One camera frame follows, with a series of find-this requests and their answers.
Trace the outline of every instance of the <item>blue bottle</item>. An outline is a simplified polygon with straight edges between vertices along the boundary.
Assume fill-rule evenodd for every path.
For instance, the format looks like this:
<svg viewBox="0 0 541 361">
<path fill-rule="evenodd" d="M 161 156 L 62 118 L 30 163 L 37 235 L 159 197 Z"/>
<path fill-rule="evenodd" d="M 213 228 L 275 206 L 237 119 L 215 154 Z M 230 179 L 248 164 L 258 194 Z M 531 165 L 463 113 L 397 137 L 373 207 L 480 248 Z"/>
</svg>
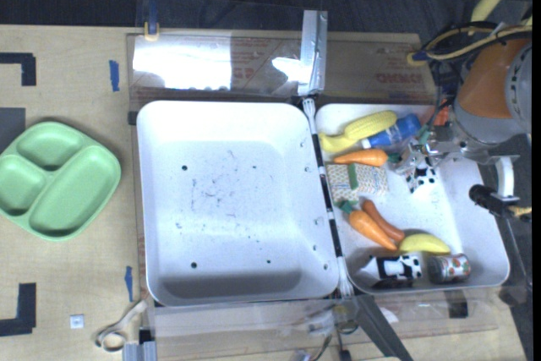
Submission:
<svg viewBox="0 0 541 361">
<path fill-rule="evenodd" d="M 415 135 L 421 129 L 421 123 L 413 113 L 400 118 L 396 123 L 380 133 L 361 140 L 364 149 L 376 146 L 395 145 Z"/>
</svg>

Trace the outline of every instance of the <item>green plate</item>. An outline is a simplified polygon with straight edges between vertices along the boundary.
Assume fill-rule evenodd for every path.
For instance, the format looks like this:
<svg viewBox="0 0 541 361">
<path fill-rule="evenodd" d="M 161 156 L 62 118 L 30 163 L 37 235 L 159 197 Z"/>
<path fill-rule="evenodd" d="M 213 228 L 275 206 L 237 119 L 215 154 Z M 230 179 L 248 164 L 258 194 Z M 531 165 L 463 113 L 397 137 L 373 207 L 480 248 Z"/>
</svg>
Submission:
<svg viewBox="0 0 541 361">
<path fill-rule="evenodd" d="M 0 214 L 40 238 L 80 234 L 120 181 L 118 159 L 103 145 L 56 122 L 38 123 L 0 155 Z"/>
</svg>

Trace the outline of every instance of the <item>beige table surface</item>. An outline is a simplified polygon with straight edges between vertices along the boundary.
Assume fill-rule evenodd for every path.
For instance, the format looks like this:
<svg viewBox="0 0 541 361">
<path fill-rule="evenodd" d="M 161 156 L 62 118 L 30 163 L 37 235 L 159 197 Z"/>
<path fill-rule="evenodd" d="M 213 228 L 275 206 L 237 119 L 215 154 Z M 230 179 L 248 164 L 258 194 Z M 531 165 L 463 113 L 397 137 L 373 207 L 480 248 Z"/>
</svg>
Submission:
<svg viewBox="0 0 541 361">
<path fill-rule="evenodd" d="M 0 52 L 32 52 L 37 59 L 37 86 L 20 85 L 19 65 L 0 64 L 0 107 L 24 107 L 27 128 L 44 120 L 74 126 L 110 149 L 123 170 L 105 209 L 72 240 L 47 242 L 0 217 L 0 319 L 15 316 L 20 283 L 37 285 L 36 328 L 29 335 L 0 337 L 2 361 L 122 359 L 121 353 L 96 347 L 94 338 L 102 327 L 119 320 L 130 305 L 124 282 L 126 266 L 134 269 L 134 297 L 139 296 L 132 135 L 127 123 L 126 35 L 135 31 L 0 26 Z M 112 91 L 109 60 L 119 64 L 118 92 Z M 415 359 L 524 359 L 509 309 L 493 298 L 494 329 L 406 338 L 405 346 Z M 70 315 L 84 315 L 85 327 L 70 329 Z M 137 326 L 135 321 L 127 329 L 128 339 L 137 338 Z M 373 343 L 349 349 L 353 359 L 381 357 Z M 287 352 L 224 359 L 289 360 L 291 356 Z M 334 349 L 321 358 L 335 359 Z"/>
</svg>

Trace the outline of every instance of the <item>toy carrot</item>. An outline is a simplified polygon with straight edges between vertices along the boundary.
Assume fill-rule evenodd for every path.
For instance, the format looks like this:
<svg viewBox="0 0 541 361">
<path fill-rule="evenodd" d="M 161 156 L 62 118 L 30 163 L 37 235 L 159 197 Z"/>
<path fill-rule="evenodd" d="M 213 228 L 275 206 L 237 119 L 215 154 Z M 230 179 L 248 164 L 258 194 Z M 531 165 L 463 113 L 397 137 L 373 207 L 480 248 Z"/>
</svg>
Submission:
<svg viewBox="0 0 541 361">
<path fill-rule="evenodd" d="M 366 166 L 381 167 L 385 164 L 389 156 L 382 149 L 362 149 L 349 154 L 336 156 L 333 160 L 335 164 L 365 164 Z"/>
<path fill-rule="evenodd" d="M 354 210 L 347 201 L 340 204 L 340 209 L 349 214 L 349 223 L 359 233 L 386 249 L 397 250 L 391 238 L 365 211 Z"/>
<path fill-rule="evenodd" d="M 405 233 L 397 227 L 394 227 L 390 224 L 383 216 L 381 216 L 378 209 L 375 207 L 375 203 L 372 200 L 365 200 L 363 202 L 362 209 L 368 215 L 372 217 L 378 226 L 380 226 L 387 236 L 391 239 L 394 239 L 397 242 L 400 242 L 406 236 Z"/>
</svg>

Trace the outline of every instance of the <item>silver can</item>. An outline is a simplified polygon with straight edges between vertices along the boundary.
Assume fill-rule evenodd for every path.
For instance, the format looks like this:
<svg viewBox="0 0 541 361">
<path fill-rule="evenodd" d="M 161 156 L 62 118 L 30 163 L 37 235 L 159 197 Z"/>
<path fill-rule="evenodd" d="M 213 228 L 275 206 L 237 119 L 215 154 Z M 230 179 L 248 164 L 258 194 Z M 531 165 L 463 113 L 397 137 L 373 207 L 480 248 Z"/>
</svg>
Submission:
<svg viewBox="0 0 541 361">
<path fill-rule="evenodd" d="M 434 284 L 463 282 L 470 277 L 472 267 L 465 254 L 431 256 L 427 263 L 429 279 Z"/>
</svg>

